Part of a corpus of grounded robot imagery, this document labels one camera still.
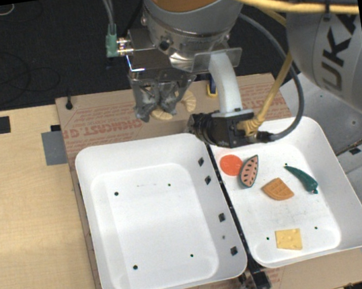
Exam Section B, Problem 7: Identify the green chili pepper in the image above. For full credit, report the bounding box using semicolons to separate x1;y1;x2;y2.
283;160;321;199

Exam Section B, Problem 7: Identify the orange waffle piece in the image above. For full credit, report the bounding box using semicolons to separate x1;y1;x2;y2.
260;175;297;204

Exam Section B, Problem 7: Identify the beige toy croissant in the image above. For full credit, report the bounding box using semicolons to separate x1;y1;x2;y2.
147;88;200;124

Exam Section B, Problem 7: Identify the orange round slice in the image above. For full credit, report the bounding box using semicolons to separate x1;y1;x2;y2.
218;152;246;179

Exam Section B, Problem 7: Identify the white plastic tray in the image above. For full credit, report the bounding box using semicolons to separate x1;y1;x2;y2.
72;124;253;289
203;106;362;277

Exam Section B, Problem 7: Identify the yellow cheese slice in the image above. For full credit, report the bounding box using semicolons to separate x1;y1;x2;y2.
273;226;305;255

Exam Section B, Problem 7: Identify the watermelon slice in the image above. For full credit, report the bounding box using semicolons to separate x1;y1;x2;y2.
235;153;264;190

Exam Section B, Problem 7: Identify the black cylinder on white bracket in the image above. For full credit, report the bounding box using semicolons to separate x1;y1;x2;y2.
176;45;260;156

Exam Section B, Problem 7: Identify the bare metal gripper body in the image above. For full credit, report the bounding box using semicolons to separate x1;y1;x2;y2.
120;13;238;97

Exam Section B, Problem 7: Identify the black block with wires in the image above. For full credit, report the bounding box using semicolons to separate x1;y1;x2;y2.
248;266;273;289

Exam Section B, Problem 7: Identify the brown cardboard board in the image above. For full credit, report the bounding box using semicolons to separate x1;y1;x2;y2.
54;53;362;289

